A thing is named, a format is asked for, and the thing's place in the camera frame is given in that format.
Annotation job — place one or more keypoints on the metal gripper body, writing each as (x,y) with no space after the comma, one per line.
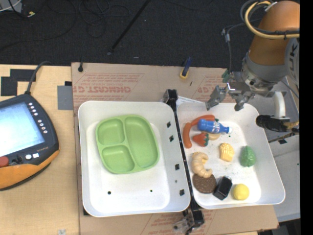
(245,84)

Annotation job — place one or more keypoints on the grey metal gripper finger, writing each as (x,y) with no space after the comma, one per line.
(240,103)
(215,97)

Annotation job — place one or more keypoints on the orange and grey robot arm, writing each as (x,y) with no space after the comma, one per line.
(274,40)

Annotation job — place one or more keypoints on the orange carrot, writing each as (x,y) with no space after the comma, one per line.
(204,118)

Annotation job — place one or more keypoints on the blue plastic bottle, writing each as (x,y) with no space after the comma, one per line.
(211,126)

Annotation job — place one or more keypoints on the beige round toy food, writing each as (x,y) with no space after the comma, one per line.
(214,136)

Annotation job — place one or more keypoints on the black block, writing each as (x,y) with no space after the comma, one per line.
(195,220)
(170,95)

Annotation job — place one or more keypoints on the red strawberry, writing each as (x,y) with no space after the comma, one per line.
(200,139)

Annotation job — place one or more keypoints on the orange sausage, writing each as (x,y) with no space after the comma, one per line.
(187,136)

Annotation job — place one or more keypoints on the yellow fries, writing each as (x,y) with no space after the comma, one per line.
(226,152)

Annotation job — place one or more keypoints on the green lettuce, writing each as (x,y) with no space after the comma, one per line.
(247,157)

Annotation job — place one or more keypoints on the beige croissant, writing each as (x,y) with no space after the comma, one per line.
(199,164)

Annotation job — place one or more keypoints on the brown cardboard board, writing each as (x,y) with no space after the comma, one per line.
(137,87)

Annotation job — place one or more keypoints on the white plastic tray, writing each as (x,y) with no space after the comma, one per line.
(127,185)
(264,180)

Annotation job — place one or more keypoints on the black bottle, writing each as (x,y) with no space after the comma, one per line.
(223,188)

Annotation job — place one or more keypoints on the brown biscuit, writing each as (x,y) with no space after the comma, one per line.
(204,183)

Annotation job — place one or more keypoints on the yellow lemon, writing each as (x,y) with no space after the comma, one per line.
(241,192)

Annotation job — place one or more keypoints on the green divided plate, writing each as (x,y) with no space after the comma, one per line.
(127,143)

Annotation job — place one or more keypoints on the black cylinder on white bracket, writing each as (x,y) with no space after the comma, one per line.
(275,117)

